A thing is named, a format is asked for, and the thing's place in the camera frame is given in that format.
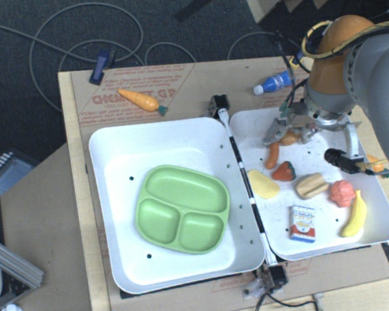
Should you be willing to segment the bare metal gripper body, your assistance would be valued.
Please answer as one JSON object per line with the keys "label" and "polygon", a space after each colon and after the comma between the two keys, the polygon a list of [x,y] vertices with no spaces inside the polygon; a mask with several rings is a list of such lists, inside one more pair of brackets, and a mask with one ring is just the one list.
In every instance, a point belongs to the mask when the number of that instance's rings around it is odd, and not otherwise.
{"label": "bare metal gripper body", "polygon": [[343,131],[350,122],[344,121],[344,114],[331,113],[317,106],[312,101],[294,102],[281,111],[288,129],[300,135],[300,130],[307,125],[316,125],[320,131]]}

